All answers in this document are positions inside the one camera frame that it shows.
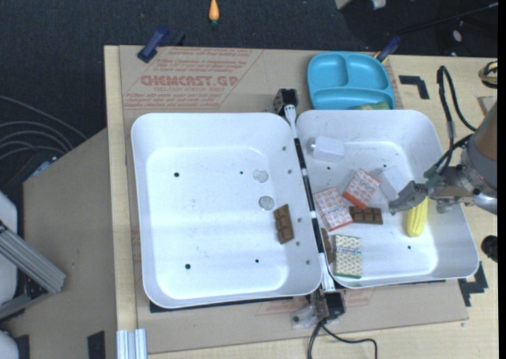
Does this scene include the orange toy carrot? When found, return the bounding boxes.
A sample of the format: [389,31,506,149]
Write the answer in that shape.
[208,0,221,28]

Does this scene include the thin black and white rod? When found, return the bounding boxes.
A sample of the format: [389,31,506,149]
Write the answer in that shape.
[283,104,336,292]

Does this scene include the yellow and green carton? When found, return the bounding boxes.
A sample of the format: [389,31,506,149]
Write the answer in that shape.
[330,233,364,280]

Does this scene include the black block with thin wires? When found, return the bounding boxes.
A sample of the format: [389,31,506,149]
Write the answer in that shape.
[266,88,300,114]
[314,289,347,323]

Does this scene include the green and yellow sponge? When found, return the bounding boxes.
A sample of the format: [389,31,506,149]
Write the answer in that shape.
[350,100,391,111]

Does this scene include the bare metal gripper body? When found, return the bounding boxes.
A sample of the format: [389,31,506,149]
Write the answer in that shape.
[425,165,498,215]

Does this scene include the brown cardboard board red print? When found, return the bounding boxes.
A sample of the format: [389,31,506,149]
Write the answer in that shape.
[118,45,470,354]

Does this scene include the brown chocolate bar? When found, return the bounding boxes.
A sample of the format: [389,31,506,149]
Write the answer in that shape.
[320,227,334,265]
[273,203,296,245]
[348,205,384,226]

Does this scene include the yellow corn cob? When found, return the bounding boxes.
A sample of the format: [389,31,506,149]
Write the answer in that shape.
[403,195,429,238]

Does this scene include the blue divided plate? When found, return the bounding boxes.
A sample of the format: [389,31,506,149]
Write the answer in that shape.
[307,51,396,111]

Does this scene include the clear plastic bottle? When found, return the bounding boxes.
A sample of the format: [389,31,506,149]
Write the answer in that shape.
[306,135,346,163]

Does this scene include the orange and white carton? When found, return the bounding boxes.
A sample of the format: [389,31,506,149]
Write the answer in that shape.
[342,168,381,211]
[313,187,354,232]

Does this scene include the white plastic tray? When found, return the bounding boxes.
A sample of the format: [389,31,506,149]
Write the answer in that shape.
[295,108,480,289]
[130,111,323,309]

